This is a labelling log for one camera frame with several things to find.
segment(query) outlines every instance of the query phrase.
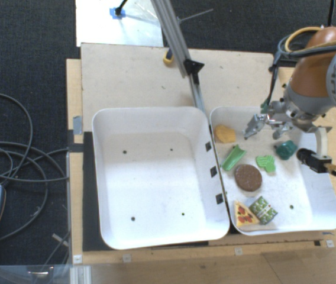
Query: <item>toy pizza slice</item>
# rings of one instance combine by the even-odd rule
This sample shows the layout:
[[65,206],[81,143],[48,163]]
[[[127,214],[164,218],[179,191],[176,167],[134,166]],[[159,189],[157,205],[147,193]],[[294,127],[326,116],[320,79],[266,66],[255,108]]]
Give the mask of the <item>toy pizza slice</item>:
[[235,219],[237,220],[237,227],[246,225],[258,224],[260,221],[251,210],[239,201],[234,202]]

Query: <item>black floor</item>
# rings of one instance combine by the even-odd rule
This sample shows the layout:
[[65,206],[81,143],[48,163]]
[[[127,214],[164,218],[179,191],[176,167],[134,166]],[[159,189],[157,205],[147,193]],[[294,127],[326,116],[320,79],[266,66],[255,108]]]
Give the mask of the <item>black floor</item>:
[[[274,53],[277,42],[298,28],[327,23],[330,0],[172,0],[184,18],[189,47]],[[334,19],[336,25],[336,6]],[[75,0],[0,0],[0,93],[19,100],[33,120],[33,146],[45,152],[67,147],[65,60],[79,58],[75,44]],[[0,98],[0,141],[27,143],[28,122],[16,105]],[[54,158],[65,169],[65,154]],[[0,154],[0,172],[9,161]],[[43,164],[48,178],[59,178]],[[21,178],[41,179],[35,170]],[[38,210],[44,185],[12,183],[0,223],[0,237],[27,222]],[[51,235],[67,233],[65,181],[49,184],[46,207],[19,234],[0,242],[0,264],[43,264],[57,246]],[[61,263],[61,247],[50,263]]]

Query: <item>robotic arm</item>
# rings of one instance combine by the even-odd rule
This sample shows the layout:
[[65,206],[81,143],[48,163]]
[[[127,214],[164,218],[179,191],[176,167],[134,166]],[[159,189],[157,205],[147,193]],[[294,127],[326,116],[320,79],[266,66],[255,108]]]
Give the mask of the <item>robotic arm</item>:
[[336,107],[336,27],[319,28],[301,51],[290,52],[287,43],[285,46],[286,51],[281,51],[285,56],[302,57],[283,97],[279,101],[267,102],[263,113],[254,115],[243,132],[244,138],[258,133],[265,124],[274,130],[275,140],[285,132],[299,128],[306,133],[315,133],[315,157],[331,161],[327,156],[326,134],[331,127],[316,127],[313,122]]

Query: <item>tray with toy food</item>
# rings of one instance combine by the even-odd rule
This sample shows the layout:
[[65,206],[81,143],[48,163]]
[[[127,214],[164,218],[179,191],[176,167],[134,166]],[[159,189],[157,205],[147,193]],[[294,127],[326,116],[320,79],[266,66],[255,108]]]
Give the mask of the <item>tray with toy food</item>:
[[328,174],[301,165],[295,150],[315,151],[299,129],[278,140],[267,125],[248,140],[243,130],[258,107],[219,107],[210,122],[234,227],[245,235],[333,230],[336,195]]

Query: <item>green patterned packet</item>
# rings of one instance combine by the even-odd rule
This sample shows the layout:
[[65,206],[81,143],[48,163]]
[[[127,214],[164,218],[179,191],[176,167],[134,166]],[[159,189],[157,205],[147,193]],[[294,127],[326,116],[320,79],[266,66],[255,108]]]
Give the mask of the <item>green patterned packet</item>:
[[278,214],[278,212],[274,210],[268,201],[265,200],[262,196],[251,204],[250,210],[264,225],[272,221],[273,218]]

